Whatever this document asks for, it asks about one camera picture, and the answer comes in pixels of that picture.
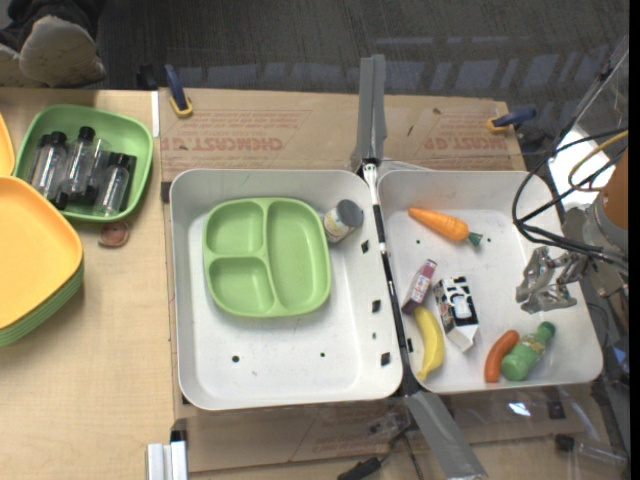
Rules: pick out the orange carrot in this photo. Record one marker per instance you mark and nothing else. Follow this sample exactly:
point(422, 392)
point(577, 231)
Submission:
point(440, 223)

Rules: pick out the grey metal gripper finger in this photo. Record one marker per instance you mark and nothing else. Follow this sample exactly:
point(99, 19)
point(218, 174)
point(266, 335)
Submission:
point(536, 268)
point(549, 299)

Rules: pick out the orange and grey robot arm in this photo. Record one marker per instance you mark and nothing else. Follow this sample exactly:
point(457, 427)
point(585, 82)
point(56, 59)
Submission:
point(614, 193)

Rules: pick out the clear plastic bottle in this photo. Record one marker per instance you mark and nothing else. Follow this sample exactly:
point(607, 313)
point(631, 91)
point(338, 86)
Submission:
point(61, 200)
point(47, 165)
point(112, 188)
point(77, 165)

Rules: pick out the black and white milk carton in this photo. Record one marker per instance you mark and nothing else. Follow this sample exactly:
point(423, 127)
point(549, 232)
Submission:
point(457, 313)

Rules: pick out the brown cardboard board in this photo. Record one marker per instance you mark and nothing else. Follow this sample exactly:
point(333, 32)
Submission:
point(310, 133)

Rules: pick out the green bottle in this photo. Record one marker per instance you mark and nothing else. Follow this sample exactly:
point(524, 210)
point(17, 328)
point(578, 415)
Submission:
point(525, 355)

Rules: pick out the yellow plate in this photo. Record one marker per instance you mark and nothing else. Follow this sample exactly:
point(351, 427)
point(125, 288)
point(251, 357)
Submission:
point(5, 148)
point(35, 248)

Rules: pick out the orange sausage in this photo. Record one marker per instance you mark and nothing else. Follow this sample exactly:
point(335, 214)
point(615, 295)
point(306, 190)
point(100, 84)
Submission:
point(497, 355)

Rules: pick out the yellow banana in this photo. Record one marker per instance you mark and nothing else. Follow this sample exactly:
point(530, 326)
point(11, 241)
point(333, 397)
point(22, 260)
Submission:
point(432, 340)

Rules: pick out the white plastic tray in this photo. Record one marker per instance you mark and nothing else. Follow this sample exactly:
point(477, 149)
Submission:
point(505, 278)
point(280, 358)

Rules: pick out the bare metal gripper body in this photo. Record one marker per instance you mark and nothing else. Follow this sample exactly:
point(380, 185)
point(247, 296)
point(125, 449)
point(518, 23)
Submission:
point(575, 265)

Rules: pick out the green divided plate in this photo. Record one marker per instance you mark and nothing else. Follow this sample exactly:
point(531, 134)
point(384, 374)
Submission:
point(295, 253)

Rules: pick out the small grey-topped can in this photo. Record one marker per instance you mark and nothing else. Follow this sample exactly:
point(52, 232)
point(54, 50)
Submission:
point(340, 224)

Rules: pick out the person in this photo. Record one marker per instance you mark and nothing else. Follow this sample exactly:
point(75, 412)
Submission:
point(55, 43)

